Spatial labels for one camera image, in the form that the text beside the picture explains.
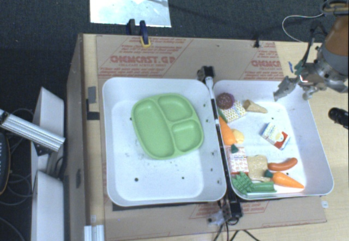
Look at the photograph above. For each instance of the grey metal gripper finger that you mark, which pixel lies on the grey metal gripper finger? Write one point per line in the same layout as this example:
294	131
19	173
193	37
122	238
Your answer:
285	87
308	93

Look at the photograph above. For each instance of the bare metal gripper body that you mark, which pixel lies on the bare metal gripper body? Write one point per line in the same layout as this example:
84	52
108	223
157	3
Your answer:
317	77

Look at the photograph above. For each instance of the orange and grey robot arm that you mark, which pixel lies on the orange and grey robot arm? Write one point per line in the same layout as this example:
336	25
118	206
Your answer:
338	38

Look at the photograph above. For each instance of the white plastic tray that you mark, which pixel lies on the white plastic tray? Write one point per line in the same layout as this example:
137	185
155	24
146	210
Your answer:
300	125
163	180

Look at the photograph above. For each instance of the tan pizza slice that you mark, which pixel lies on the tan pizza slice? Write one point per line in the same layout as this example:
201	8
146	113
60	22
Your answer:
255	107

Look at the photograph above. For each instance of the white red yellow carton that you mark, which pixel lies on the white red yellow carton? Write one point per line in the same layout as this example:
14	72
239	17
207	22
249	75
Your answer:
274	136

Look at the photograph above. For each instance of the yellow patterned packet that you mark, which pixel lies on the yellow patterned packet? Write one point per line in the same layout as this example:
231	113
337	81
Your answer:
235	111

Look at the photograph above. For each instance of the purple sprinkled doughnut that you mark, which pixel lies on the purple sprinkled doughnut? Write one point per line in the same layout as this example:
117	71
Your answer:
225	99

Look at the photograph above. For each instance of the yellow rounded toy food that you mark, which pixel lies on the yellow rounded toy food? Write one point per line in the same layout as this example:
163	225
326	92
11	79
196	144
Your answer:
239	135

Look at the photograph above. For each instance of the orange carrot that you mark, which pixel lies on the orange carrot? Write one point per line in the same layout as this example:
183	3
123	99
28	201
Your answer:
286	180
227	132

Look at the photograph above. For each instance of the thin black and white rod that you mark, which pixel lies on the thin black and white rod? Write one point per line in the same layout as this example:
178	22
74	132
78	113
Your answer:
216	117

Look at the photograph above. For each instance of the orange sausage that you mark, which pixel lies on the orange sausage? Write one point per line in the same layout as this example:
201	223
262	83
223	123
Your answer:
283	164

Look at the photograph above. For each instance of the small dark green piece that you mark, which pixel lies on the small dark green piece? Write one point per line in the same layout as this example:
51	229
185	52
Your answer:
234	148

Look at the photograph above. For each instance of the tan bread slice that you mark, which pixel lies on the tan bread slice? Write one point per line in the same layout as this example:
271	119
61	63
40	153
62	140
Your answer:
257	167

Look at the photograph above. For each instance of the red and white packet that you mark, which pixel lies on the red and white packet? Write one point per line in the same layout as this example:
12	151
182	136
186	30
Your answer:
237	163

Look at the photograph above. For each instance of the green toy stalk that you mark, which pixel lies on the green toy stalk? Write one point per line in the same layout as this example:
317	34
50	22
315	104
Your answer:
263	187

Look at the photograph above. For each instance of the green leafy toy vegetable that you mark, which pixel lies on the green leafy toy vegetable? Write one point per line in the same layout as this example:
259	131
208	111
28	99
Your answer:
242	183

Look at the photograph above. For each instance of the brown cardboard board red print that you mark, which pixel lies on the brown cardboard board red print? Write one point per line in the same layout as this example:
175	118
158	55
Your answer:
163	57

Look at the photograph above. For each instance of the green divided plate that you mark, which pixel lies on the green divided plate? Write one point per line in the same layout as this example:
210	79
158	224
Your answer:
155	128

